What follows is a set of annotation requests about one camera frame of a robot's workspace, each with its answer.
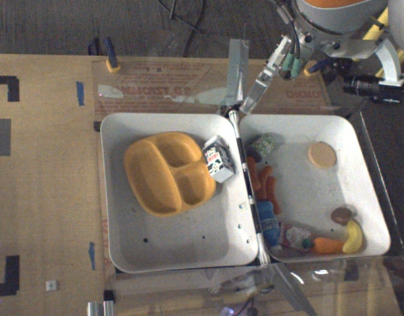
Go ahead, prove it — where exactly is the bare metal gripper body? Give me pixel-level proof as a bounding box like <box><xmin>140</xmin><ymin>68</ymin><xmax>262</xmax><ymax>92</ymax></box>
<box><xmin>261</xmin><ymin>18</ymin><xmax>341</xmax><ymax>82</ymax></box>

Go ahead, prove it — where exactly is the green patterned can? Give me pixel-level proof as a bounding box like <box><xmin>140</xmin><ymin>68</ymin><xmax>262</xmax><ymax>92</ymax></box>
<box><xmin>247</xmin><ymin>133</ymin><xmax>277</xmax><ymax>163</ymax></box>

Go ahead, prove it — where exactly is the white and black small carton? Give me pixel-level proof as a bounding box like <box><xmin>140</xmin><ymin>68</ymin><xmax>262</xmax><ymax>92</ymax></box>
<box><xmin>201</xmin><ymin>135</ymin><xmax>236</xmax><ymax>184</ymax></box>

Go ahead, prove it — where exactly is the orange sausage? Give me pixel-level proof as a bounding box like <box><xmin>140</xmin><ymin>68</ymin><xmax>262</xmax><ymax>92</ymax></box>
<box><xmin>247</xmin><ymin>156</ymin><xmax>261</xmax><ymax>192</ymax></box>
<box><xmin>266</xmin><ymin>175</ymin><xmax>282</xmax><ymax>215</ymax></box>
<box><xmin>256</xmin><ymin>165</ymin><xmax>274</xmax><ymax>200</ymax></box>

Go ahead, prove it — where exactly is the tan round biscuit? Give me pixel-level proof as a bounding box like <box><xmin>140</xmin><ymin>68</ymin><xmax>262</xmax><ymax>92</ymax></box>
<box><xmin>308</xmin><ymin>142</ymin><xmax>338</xmax><ymax>170</ymax></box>

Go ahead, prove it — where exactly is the brown cardboard board, red print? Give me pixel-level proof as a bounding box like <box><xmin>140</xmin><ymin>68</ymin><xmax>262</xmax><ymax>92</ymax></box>
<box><xmin>91</xmin><ymin>56</ymin><xmax>334</xmax><ymax>278</ymax></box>

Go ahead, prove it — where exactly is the white plastic tray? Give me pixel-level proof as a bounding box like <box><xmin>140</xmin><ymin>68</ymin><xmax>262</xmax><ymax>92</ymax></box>
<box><xmin>238</xmin><ymin>113</ymin><xmax>392</xmax><ymax>263</ymax></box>
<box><xmin>99</xmin><ymin>112</ymin><xmax>259</xmax><ymax>274</ymax></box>

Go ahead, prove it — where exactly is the orange divided plate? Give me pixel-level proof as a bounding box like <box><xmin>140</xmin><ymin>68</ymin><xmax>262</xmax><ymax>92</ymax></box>
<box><xmin>123</xmin><ymin>131</ymin><xmax>217</xmax><ymax>218</ymax></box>

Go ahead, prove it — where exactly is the blue bottle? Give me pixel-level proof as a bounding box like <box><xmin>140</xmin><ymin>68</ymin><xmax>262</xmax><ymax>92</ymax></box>
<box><xmin>256</xmin><ymin>199</ymin><xmax>281</xmax><ymax>248</ymax></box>

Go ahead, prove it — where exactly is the white and red packet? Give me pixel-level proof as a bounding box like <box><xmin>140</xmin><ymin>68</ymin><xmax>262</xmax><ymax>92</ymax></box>
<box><xmin>279</xmin><ymin>224</ymin><xmax>312</xmax><ymax>251</ymax></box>

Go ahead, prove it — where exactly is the brown doughnut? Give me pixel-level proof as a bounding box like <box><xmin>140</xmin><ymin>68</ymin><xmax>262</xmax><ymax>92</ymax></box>
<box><xmin>330</xmin><ymin>207</ymin><xmax>353</xmax><ymax>226</ymax></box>

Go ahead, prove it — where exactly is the orange carrot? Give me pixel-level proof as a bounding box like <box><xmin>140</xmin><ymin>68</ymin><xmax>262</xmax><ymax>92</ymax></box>
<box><xmin>302</xmin><ymin>237</ymin><xmax>346</xmax><ymax>255</ymax></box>

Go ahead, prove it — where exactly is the yellow banana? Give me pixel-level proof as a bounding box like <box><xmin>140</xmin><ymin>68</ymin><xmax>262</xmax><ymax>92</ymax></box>
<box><xmin>341</xmin><ymin>219</ymin><xmax>364</xmax><ymax>254</ymax></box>

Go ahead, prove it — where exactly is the black cylinder on white bracket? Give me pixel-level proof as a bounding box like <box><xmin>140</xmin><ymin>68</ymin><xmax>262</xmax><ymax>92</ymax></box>
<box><xmin>342</xmin><ymin>39</ymin><xmax>404</xmax><ymax>104</ymax></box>

